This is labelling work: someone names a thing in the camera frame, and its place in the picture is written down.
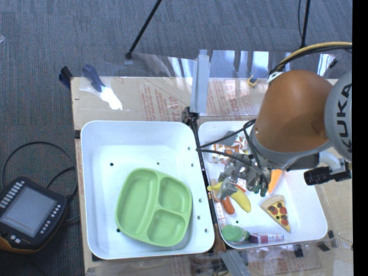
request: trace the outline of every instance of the black pole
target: black pole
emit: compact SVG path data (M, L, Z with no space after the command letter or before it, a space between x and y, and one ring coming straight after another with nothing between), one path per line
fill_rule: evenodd
M305 45L305 35L306 35L306 26L308 24L309 6L310 5L311 5L311 0L306 0L303 35L302 35L302 38L301 38L300 48L306 47L306 45Z
M155 4L154 8L151 10L151 13L149 14L149 16L148 16L148 18L146 19L146 21L145 21L145 23L144 23L143 27L142 27L142 28L141 28L141 30L140 30L140 32L139 32L139 34L138 34L138 36L136 37L136 40L134 41L134 43L133 43L133 45L131 46L130 50L125 54L125 57L126 57L127 59L132 58L132 52L133 52L134 48L136 48L136 45L138 44L138 42L139 42L139 40L140 40L141 36L143 35L143 33L144 33L144 31L145 31L146 27L147 27L147 26L148 26L148 24L150 23L151 18L154 16L154 14L155 14L155 12L156 12L157 8L160 6L161 1L162 1L162 0L157 0L157 2L156 2L156 4Z

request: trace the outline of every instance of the yellow banana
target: yellow banana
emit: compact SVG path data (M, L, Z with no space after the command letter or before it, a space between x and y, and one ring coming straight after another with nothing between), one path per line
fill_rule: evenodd
M213 186L209 185L209 186L207 186L207 190L208 191L212 191L212 190L219 191L220 187L221 187L221 184L222 184L222 182L219 182L218 184L213 185ZM251 201L246 196L246 194L244 192L242 192L240 189L237 189L237 191L234 192L233 194L231 194L230 196L247 213L249 213L251 211L251 209L252 209Z

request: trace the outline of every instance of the table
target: table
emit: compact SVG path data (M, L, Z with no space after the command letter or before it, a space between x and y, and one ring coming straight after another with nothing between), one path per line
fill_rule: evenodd
M122 275L122 271L124 275L201 275L215 266L220 271L226 271L226 267L219 266L219 253L134 260L98 260L92 255L86 237L80 130L92 120L181 121L181 113L190 104L193 78L102 76L101 80L106 86L106 95L98 93L87 78L73 77L70 81L86 275ZM210 78L209 113L200 117L200 122L242 120L244 115L256 116L267 84L265 79L260 79L255 87L251 87L246 80ZM228 251L230 260L242 258L243 263L240 264L248 264L249 275L353 275L352 180L329 181L316 185L316 191L330 230L323 240L296 246L256 248L236 254ZM215 244L215 251L226 250L220 237L216 237Z

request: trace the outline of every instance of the green plate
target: green plate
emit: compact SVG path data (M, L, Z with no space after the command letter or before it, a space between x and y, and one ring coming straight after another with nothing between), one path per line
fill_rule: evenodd
M126 178L117 201L115 222L126 235L156 246L178 244L187 230L190 189L180 180L148 168Z

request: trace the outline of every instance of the toy pizza slice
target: toy pizza slice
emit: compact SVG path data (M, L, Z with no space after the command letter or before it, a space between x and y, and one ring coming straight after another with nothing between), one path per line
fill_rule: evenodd
M271 196L260 205L260 208L269 214L280 226L290 232L288 210L286 209L283 195Z

